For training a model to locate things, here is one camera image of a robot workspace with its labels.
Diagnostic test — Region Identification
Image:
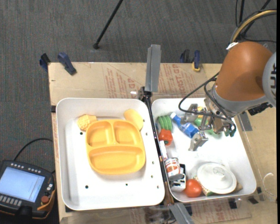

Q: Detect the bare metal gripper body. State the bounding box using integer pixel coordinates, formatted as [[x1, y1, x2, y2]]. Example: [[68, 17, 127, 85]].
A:
[[199, 98, 235, 135]]

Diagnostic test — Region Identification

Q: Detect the green and yellow bottle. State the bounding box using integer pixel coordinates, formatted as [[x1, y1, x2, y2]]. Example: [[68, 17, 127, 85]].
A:
[[194, 105, 217, 136]]

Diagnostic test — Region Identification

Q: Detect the blue bottle white cap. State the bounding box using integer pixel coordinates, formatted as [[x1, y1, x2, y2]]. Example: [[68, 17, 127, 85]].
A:
[[169, 112, 200, 139]]

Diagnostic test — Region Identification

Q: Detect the white plastic tray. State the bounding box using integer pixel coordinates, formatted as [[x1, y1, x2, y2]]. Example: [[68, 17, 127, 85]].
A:
[[151, 98, 257, 203], [55, 98, 166, 211]]

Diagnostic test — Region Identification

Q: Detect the green ribbed toy vegetable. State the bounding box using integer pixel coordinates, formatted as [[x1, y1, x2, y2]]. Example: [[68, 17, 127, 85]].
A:
[[156, 115, 174, 133]]

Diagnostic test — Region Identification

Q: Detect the orange toy pepper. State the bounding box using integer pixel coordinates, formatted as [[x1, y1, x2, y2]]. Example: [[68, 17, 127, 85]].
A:
[[158, 128, 174, 146]]

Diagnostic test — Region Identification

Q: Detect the white and red tube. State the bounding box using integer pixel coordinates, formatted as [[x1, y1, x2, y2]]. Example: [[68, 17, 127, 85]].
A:
[[159, 140, 168, 162]]

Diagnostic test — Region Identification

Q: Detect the red and white can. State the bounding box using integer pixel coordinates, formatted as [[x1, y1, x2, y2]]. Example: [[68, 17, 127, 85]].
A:
[[164, 157, 185, 181]]

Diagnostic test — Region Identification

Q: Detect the white bowl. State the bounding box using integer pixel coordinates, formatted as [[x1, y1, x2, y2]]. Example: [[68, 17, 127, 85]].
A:
[[196, 162, 238, 195]]

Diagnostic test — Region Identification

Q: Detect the red toy tomato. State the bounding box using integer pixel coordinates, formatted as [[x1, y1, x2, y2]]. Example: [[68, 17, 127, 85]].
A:
[[183, 178, 203, 198]]

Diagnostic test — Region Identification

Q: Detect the white carton black print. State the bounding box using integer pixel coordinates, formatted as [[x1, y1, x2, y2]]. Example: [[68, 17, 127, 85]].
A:
[[169, 163, 187, 193]]

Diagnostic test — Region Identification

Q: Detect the yellow toy bread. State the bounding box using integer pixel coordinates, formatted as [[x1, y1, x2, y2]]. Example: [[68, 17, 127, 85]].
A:
[[123, 108, 145, 132]]

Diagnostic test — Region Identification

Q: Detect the yellow divided plate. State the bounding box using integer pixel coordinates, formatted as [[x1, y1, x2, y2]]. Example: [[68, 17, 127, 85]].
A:
[[85, 119, 147, 175]]

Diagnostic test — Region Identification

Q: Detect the brown cardboard board red print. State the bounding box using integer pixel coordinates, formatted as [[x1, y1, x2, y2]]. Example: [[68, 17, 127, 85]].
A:
[[48, 62, 277, 224]]

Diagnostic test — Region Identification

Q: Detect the yellow toy corn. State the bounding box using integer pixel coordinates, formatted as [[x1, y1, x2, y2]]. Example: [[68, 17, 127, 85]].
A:
[[77, 114, 98, 132]]

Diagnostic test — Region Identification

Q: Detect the black block with thin wires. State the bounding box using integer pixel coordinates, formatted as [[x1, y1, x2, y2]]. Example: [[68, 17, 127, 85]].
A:
[[137, 87, 153, 100]]

